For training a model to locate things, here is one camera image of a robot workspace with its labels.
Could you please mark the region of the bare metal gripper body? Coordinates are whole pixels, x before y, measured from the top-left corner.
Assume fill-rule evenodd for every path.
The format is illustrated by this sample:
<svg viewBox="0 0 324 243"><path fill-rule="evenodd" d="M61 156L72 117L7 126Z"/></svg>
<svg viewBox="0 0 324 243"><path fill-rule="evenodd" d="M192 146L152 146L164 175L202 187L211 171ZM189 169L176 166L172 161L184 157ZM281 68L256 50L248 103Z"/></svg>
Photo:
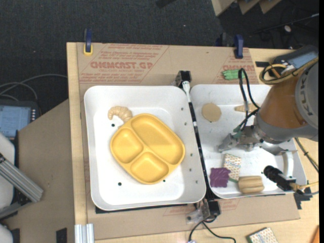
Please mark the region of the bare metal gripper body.
<svg viewBox="0 0 324 243"><path fill-rule="evenodd" d="M245 126L238 132L238 145L251 151L254 147L262 147L268 139L267 135L257 126Z"/></svg>

